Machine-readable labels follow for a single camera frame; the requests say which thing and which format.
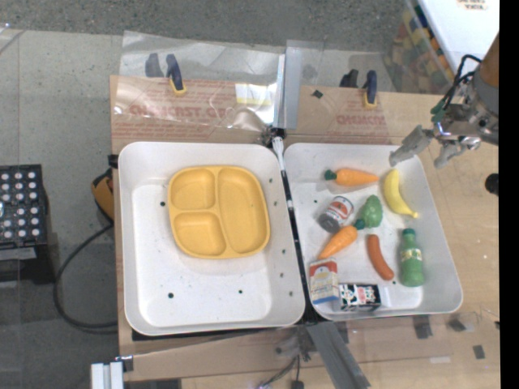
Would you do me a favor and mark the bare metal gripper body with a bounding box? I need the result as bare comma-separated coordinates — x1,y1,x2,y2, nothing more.
432,102,500,150

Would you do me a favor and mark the yellow banana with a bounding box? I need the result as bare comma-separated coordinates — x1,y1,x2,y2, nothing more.
382,168,420,220

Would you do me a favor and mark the orange carrot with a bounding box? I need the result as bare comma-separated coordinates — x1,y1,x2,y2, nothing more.
316,218,367,261
324,167,380,187

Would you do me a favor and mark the brown cardboard board red print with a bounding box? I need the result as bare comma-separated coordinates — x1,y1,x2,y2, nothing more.
109,75,500,383

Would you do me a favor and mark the green broccoli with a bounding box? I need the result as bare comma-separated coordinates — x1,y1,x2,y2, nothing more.
358,194,384,230

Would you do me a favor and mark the red and white can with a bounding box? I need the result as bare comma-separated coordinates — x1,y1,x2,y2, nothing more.
317,194,355,234

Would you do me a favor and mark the clear bin with white lid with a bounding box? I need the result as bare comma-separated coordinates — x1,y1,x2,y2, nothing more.
383,0,500,95

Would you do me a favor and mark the green bottle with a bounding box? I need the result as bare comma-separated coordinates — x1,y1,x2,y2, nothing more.
398,227,427,289

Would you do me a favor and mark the orange sausage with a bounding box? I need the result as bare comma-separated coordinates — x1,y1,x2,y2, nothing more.
366,233,396,282

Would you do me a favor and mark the white plastic tray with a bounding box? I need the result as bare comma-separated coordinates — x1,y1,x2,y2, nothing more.
117,141,307,337
282,142,465,322

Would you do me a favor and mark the black and white carton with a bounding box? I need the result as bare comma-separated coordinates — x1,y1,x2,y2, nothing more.
337,282,383,313

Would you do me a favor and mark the red and white carton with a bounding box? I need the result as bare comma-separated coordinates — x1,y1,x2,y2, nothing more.
308,257,341,306

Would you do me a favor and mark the yellow divided plate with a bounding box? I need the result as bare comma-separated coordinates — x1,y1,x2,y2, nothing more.
167,165,272,260

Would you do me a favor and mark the black rack with white dots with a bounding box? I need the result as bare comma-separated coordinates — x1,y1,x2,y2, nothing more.
0,164,50,250

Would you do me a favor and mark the black block with thin wires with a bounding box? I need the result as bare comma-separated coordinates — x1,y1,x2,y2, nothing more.
259,126,285,146

